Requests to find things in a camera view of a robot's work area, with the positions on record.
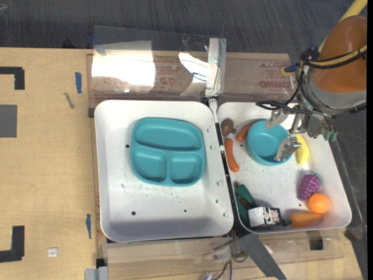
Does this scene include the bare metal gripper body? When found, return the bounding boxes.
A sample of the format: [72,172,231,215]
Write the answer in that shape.
[290,96,336,138]

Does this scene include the yellow banana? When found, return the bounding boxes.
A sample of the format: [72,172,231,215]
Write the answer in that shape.
[294,133,310,166]

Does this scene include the teal bowl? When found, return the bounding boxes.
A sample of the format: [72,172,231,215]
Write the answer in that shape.
[246,119,294,167]

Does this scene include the small orange carrot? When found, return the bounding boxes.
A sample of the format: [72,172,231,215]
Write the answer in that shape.
[235,122,255,144]

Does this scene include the white plastic tray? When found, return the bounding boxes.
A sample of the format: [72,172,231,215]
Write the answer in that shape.
[93,99,235,243]
[217,101,353,235]

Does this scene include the purple grapes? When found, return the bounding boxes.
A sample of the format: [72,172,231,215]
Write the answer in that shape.
[297,173,321,202]

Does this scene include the brown toy mushroom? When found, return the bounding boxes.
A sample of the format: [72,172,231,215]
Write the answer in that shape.
[220,118,237,138]

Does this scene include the orange-red sausage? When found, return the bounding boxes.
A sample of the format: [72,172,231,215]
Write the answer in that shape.
[224,138,241,173]

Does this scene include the thin black and white rod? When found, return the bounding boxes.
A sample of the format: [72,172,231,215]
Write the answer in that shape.
[207,97,239,233]

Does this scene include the green pea pod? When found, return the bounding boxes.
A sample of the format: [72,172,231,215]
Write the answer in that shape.
[234,183,258,228]

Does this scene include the orange fruit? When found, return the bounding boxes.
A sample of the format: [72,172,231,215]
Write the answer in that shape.
[307,192,331,215]

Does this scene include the white carton with print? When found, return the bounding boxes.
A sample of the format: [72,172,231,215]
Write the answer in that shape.
[247,206,283,228]

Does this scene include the orange carrot with green end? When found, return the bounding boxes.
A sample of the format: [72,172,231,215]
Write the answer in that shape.
[281,211,325,228]

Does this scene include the teal divided plate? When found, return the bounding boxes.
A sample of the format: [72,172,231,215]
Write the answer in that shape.
[129,117,206,187]

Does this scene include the grey screw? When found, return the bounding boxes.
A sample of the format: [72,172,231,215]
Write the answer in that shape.
[63,92,75,110]

